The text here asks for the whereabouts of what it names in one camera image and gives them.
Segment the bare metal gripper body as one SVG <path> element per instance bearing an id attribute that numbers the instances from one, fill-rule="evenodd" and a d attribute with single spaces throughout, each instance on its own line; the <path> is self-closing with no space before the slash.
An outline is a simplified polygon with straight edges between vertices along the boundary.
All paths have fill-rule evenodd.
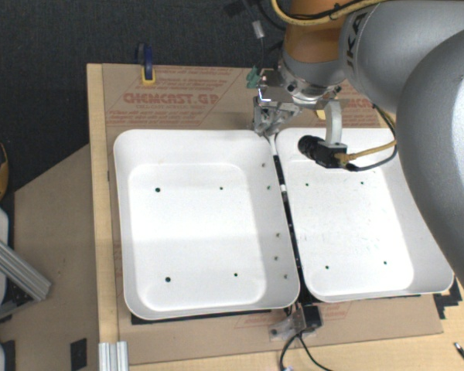
<path id="1" fill-rule="evenodd" d="M 339 84 L 319 86 L 292 76 L 288 71 L 264 70 L 257 83 L 255 102 L 277 111 L 323 110 L 340 89 Z"/>

